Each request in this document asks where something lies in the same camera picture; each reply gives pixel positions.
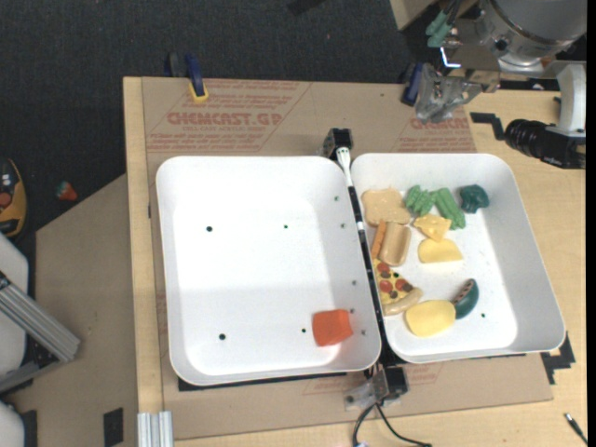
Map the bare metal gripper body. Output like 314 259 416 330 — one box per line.
447 0 583 93

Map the light green lettuce piece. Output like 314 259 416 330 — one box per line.
403 184 440 218

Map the dark green broccoli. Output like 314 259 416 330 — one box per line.
459 183 491 215

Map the green bean bundle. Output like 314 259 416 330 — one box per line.
432 186 467 231

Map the tan toast slice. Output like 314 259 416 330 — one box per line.
360 187 413 228

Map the yellow cheese wedge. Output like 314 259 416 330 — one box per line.
413 213 454 243

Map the thin black and white rod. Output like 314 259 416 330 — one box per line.
335 145 388 368

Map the brown cardboard board red print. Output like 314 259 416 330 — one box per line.
141 76 556 441

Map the tan hot dog bun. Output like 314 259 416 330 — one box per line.
377 221 413 268

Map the orange carrot stick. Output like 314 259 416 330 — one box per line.
370 219 388 259

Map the yellow half-round slice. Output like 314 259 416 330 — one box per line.
416 237 465 265

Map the white plastic tray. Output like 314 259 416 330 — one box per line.
348 152 567 365
155 155 384 387

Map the pizza slice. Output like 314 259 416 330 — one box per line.
371 257 425 318

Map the green watermelon slice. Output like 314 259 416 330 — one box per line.
452 278 481 321

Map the yellow oval chip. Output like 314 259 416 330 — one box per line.
404 299 457 340

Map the orange carrot chunk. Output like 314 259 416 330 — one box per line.
311 308 355 348

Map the red toy strawberry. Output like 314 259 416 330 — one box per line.
54 180 79 202

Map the black cylinder on white bracket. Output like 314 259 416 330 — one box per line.
504 61 587 170

